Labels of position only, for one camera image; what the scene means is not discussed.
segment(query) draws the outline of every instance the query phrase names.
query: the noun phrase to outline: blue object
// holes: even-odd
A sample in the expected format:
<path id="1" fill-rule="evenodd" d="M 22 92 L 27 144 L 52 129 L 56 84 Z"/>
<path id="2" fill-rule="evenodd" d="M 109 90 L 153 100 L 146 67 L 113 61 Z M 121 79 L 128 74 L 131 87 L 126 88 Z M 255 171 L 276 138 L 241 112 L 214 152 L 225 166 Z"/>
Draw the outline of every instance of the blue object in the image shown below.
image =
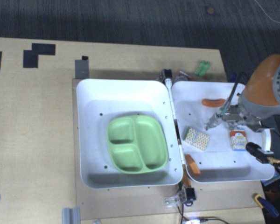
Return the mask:
<path id="1" fill-rule="evenodd" d="M 280 215 L 277 209 L 266 199 L 258 197 L 257 200 L 270 213 L 272 218 L 277 218 Z"/>

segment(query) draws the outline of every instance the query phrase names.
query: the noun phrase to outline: small box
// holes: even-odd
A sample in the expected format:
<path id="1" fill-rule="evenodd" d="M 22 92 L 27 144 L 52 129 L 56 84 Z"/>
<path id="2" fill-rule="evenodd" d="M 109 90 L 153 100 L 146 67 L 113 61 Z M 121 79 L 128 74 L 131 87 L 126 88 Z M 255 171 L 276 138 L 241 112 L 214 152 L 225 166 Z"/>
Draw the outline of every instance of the small box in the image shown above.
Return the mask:
<path id="1" fill-rule="evenodd" d="M 231 147 L 234 151 L 245 151 L 247 138 L 246 132 L 242 129 L 235 129 L 230 131 Z"/>
<path id="2" fill-rule="evenodd" d="M 188 144 L 204 151 L 207 147 L 210 138 L 206 134 L 201 133 L 196 129 L 188 128 L 183 140 Z"/>

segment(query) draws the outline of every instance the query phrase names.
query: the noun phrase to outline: black cable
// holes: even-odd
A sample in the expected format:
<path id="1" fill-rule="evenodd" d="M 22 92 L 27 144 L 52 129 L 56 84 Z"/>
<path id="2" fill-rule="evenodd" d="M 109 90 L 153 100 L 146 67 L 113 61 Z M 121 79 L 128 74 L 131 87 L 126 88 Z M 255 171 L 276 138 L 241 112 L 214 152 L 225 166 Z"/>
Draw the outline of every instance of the black cable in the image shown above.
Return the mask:
<path id="1" fill-rule="evenodd" d="M 246 79 L 249 80 L 249 78 L 248 78 L 248 76 L 247 76 L 247 74 L 246 74 L 245 72 L 240 72 L 240 73 L 238 74 L 237 79 L 236 79 L 236 81 L 235 81 L 235 83 L 234 83 L 234 85 L 233 85 L 233 88 L 232 88 L 232 90 L 231 90 L 230 96 L 227 98 L 227 100 L 226 100 L 226 102 L 225 102 L 225 104 L 224 104 L 224 106 L 223 106 L 224 108 L 226 108 L 226 107 L 225 107 L 226 104 L 229 103 L 229 105 L 230 105 L 231 100 L 232 100 L 232 98 L 233 98 L 233 96 L 234 96 L 234 92 L 235 92 L 235 90 L 236 90 L 236 88 L 237 88 L 237 86 L 238 86 L 238 83 L 239 83 L 239 81 L 240 81 L 241 79 L 243 79 L 243 76 L 245 76 Z"/>
<path id="2" fill-rule="evenodd" d="M 183 182 L 181 181 L 181 182 L 178 183 L 178 191 L 177 192 L 182 190 L 182 187 L 183 187 Z"/>
<path id="3" fill-rule="evenodd" d="M 220 219 L 220 218 L 207 218 L 207 221 L 221 221 L 221 222 L 223 222 L 223 223 L 225 223 L 225 224 L 229 224 L 228 222 L 226 222 L 226 221 L 224 221 L 224 220 L 222 220 L 222 219 Z"/>
<path id="4" fill-rule="evenodd" d="M 181 224 L 182 224 L 182 221 L 183 221 L 184 219 L 185 219 L 186 221 L 188 221 L 189 219 L 187 219 L 187 218 L 183 215 L 183 204 L 182 204 L 182 211 L 181 211 L 181 209 L 179 208 L 179 206 L 177 206 L 177 209 L 178 209 L 179 214 L 182 216 Z"/>
<path id="5" fill-rule="evenodd" d="M 185 205 L 186 205 L 187 207 L 190 207 L 190 206 L 193 205 L 193 202 L 185 203 Z"/>

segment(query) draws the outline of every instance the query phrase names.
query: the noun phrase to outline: metal bracket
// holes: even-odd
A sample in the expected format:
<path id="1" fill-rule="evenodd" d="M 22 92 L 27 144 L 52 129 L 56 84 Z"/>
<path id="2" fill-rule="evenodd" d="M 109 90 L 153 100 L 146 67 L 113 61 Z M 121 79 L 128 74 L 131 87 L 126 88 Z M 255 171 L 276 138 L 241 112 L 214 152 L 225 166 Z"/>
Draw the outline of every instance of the metal bracket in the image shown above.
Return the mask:
<path id="1" fill-rule="evenodd" d="M 156 79 L 156 81 L 160 81 L 161 83 L 165 84 L 165 80 L 167 78 L 171 79 L 172 77 L 173 77 L 172 70 L 163 69 L 160 72 L 160 74 L 159 74 L 158 78 Z"/>
<path id="2" fill-rule="evenodd" d="M 182 189 L 178 191 L 174 196 L 165 197 L 165 206 L 166 208 L 176 207 L 187 201 L 186 190 Z"/>
<path id="3" fill-rule="evenodd" d="M 87 56 L 83 56 L 82 60 L 75 60 L 75 78 L 89 78 L 89 60 Z"/>
<path id="4" fill-rule="evenodd" d="M 81 224 L 80 208 L 63 208 L 62 224 Z"/>

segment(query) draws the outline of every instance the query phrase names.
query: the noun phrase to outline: wooden board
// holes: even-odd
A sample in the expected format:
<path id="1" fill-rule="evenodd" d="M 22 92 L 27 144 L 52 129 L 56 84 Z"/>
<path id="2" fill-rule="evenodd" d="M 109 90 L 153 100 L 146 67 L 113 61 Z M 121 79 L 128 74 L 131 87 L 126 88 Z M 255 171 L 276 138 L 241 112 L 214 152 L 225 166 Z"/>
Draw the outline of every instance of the wooden board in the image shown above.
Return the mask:
<path id="1" fill-rule="evenodd" d="M 242 208 L 229 210 L 215 211 L 194 211 L 184 214 L 189 219 L 199 217 L 217 217 L 230 224 L 265 224 L 265 221 L 260 218 L 262 211 L 260 208 Z M 82 221 L 82 224 L 93 224 L 94 220 Z M 106 218 L 101 220 L 102 224 L 180 224 L 181 215 L 162 214 L 150 216 L 122 217 L 122 218 Z M 211 221 L 208 223 L 222 224 L 221 221 Z"/>
<path id="2" fill-rule="evenodd" d="M 39 56 L 38 69 L 23 68 L 23 50 L 30 50 L 33 42 L 56 44 L 56 55 Z M 92 78 L 126 79 L 155 79 L 164 68 L 193 74 L 199 62 L 207 60 L 211 67 L 206 80 L 225 80 L 218 50 L 0 38 L 0 51 L 0 224 L 61 223 L 62 208 L 76 206 L 72 103 L 75 59 L 89 57 Z M 163 189 L 153 187 L 145 193 L 135 189 L 134 196 L 142 200 L 142 206 L 137 211 L 126 207 L 125 215 L 156 214 L 159 208 L 162 213 L 163 207 L 157 205 L 152 210 L 144 204 L 162 202 L 164 193 L 168 193 Z M 122 197 L 117 200 L 129 203 L 125 192 L 119 192 Z M 210 210 L 254 210 L 254 192 L 263 194 L 260 182 L 207 185 L 198 192 L 195 209 L 186 211 L 211 204 Z M 110 191 L 102 194 L 105 202 L 108 197 L 112 197 Z M 114 216 L 112 210 L 104 209 L 101 199 L 96 201 L 102 210 L 99 214 Z M 264 223 L 260 212 L 255 215 Z M 145 222 L 156 223 L 150 221 L 153 218 L 147 217 Z"/>

